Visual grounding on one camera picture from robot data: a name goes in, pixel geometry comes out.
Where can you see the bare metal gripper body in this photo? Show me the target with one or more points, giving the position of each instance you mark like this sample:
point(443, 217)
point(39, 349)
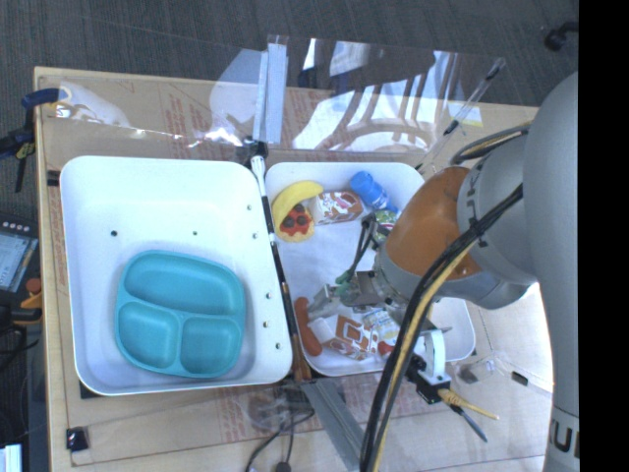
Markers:
point(367, 289)

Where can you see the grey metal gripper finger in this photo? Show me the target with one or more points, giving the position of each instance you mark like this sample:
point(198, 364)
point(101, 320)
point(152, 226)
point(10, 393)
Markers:
point(330, 292)
point(322, 308)

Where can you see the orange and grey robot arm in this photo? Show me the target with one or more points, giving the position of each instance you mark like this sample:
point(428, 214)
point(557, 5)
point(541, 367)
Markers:
point(550, 204)

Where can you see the red sausage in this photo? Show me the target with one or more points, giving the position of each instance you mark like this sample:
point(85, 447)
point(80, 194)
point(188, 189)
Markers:
point(307, 330)

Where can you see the white plastic tray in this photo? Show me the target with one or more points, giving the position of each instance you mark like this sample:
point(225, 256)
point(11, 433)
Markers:
point(162, 199)
point(324, 263)

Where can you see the white packet with colour print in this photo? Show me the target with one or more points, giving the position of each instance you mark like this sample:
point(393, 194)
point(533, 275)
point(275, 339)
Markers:
point(381, 323)

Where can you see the thin black and white rod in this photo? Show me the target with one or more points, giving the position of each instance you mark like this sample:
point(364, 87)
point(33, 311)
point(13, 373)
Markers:
point(278, 263)

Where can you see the green can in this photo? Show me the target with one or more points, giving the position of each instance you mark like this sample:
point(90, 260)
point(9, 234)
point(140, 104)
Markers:
point(385, 221)

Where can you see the yellow and red pizza slice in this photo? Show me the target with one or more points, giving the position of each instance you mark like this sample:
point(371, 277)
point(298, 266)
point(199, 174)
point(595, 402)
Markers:
point(296, 224)

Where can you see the white carton with brown print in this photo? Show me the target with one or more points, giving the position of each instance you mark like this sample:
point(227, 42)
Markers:
point(339, 207)

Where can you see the clear bottle with blue cap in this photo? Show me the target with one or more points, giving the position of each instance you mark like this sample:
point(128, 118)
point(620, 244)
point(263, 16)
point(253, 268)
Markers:
point(368, 187)

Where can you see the yellow banana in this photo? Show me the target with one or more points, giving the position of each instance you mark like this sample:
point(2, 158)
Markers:
point(290, 192)

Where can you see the blue divided plate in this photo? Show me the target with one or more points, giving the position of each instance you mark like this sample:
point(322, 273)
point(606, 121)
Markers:
point(179, 312)

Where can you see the brown cardboard board red print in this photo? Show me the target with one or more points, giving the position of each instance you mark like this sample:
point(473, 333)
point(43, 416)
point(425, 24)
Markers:
point(157, 421)

